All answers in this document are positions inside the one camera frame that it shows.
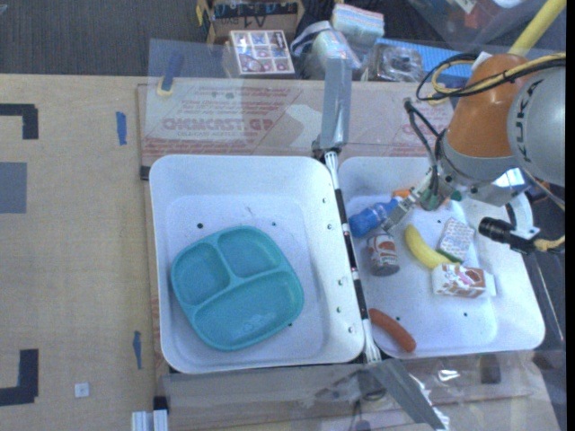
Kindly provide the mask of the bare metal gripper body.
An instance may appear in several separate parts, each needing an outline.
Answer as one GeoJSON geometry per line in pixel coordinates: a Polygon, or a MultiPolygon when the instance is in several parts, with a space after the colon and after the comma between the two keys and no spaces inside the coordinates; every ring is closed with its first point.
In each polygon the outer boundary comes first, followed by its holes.
{"type": "Polygon", "coordinates": [[[406,197],[406,207],[437,210],[448,200],[469,198],[495,207],[502,207],[529,187],[519,168],[503,172],[494,181],[473,180],[459,172],[445,172],[431,167],[424,178],[412,187],[406,197]]]}

